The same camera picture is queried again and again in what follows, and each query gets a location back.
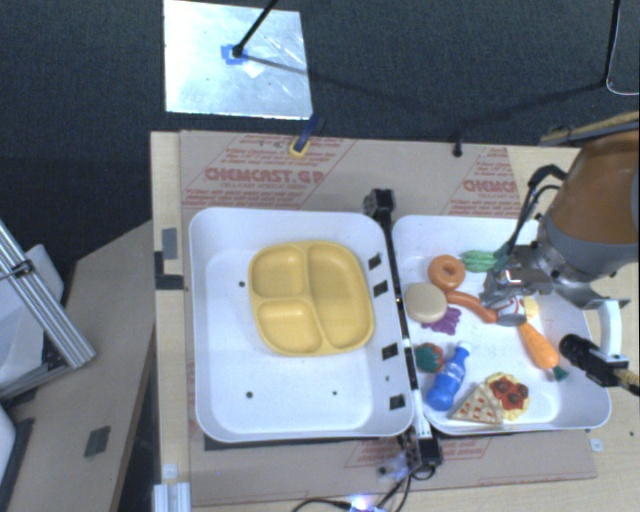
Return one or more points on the purple grapes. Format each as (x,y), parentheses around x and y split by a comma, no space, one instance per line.
(447,322)

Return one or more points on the black cylinder on white bracket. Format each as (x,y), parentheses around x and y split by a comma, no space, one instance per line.
(595,357)

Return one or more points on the orange sausage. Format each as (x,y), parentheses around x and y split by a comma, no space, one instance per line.
(470,301)

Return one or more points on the pizza slice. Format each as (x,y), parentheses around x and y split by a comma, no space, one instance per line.
(477,407)

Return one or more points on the orange doughnut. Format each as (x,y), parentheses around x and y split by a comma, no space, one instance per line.
(436,272)

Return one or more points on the thin black and white rod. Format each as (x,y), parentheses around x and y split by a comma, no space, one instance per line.
(397,300)

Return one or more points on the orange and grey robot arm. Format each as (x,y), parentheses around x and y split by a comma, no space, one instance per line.
(595,195)

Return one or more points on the yellow and white toy piece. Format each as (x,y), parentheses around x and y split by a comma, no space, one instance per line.
(531,307)

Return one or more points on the yellow divided plate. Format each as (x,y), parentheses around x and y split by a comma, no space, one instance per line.
(320,295)

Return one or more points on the orange carrot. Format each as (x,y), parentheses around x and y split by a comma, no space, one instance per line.
(539,347)

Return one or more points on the yellow pasta with red meatballs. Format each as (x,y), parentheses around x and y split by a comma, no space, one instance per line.
(512,395)

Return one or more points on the green toy beans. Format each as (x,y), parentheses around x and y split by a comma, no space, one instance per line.
(477,261)

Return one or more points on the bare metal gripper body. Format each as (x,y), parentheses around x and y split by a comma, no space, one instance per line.
(532,272)

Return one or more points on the blue plastic bottle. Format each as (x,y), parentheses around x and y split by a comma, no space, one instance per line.
(446,382)

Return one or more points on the white plastic tray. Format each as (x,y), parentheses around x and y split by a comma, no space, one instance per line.
(300,395)
(505,357)

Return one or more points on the tan round biscuit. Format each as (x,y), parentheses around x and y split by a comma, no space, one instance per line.
(425,302)

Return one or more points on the brown cardboard board, red print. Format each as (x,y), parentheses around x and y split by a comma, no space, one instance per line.
(300,470)

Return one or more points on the red and green strawberry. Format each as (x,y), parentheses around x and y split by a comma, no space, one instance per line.
(427,357)

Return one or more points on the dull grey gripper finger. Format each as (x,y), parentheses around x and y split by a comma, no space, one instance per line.
(511,303)
(489,299)

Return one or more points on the small grey and white can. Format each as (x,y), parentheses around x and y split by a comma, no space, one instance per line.
(512,320)

